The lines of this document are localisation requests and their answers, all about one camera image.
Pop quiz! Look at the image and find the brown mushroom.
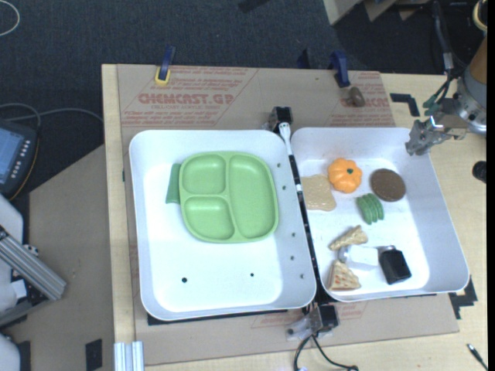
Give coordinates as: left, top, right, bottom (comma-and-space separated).
345, 86, 366, 109

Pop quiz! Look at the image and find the white plastic tray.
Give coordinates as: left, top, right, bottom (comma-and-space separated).
289, 126, 471, 303
128, 129, 318, 322

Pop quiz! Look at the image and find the white plastic bottle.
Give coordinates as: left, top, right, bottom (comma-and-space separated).
338, 244, 381, 271

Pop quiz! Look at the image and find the black pen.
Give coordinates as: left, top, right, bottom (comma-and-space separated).
466, 343, 487, 371

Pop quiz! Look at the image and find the black box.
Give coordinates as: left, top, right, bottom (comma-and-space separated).
377, 245, 413, 285

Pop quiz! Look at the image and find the brown round biscuit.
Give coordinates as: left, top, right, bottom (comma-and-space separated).
369, 168, 407, 203

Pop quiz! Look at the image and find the thin black and white rod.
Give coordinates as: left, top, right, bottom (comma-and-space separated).
278, 122, 323, 305

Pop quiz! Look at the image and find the yellow pizza slice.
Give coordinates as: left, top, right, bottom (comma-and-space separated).
327, 259, 363, 292

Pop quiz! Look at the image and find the orange pumpkin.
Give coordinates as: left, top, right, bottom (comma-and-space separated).
327, 158, 364, 194

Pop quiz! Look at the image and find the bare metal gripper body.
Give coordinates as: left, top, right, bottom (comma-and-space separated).
428, 97, 487, 141

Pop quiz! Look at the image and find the green divided plate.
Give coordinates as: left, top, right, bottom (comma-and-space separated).
178, 151, 280, 244

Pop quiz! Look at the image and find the brown cardboard board red print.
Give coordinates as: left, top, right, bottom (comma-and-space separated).
115, 63, 461, 366

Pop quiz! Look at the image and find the yellow cheese wedge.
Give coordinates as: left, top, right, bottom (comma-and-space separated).
328, 224, 369, 252

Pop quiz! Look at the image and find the green pea pod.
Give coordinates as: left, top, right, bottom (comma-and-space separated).
356, 192, 386, 225

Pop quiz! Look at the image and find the beige bread slice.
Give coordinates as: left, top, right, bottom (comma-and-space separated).
300, 174, 338, 212

